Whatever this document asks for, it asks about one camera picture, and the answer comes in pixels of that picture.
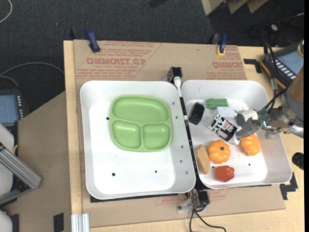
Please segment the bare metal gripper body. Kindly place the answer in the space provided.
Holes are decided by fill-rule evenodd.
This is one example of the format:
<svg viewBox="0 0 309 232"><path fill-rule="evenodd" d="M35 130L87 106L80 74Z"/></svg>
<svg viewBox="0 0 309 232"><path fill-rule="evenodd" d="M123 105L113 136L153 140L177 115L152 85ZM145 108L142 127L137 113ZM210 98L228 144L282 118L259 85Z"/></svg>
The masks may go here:
<svg viewBox="0 0 309 232"><path fill-rule="evenodd" d="M273 138L276 134L293 134L304 138L304 111L293 111L288 107L273 108L259 117L259 123L265 130L267 139Z"/></svg>

